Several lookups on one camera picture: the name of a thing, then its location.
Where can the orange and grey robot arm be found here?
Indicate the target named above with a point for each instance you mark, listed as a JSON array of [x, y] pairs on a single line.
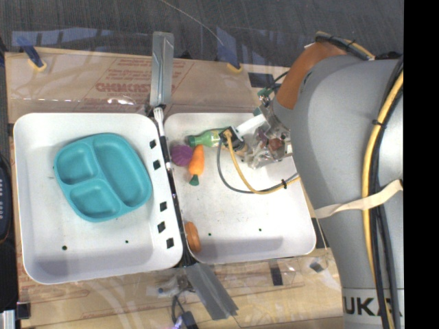
[[336, 142]]

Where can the orange carrot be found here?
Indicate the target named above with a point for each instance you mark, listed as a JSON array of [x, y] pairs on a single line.
[[197, 161]]

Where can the green bottle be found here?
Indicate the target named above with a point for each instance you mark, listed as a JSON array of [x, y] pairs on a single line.
[[204, 138]]

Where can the brown cardboard board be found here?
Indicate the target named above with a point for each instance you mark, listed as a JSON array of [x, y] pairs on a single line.
[[85, 77]]

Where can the orange doughnut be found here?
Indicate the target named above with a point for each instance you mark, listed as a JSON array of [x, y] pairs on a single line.
[[192, 236]]

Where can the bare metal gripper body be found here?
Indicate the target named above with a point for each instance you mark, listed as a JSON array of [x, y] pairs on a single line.
[[274, 144]]

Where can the purple grapes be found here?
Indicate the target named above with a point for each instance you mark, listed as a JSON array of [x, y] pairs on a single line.
[[181, 155]]

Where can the blue divided plate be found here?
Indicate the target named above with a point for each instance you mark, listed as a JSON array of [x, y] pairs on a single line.
[[106, 173]]

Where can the white plastic tray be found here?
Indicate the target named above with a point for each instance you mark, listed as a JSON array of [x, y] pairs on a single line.
[[85, 252], [247, 214]]

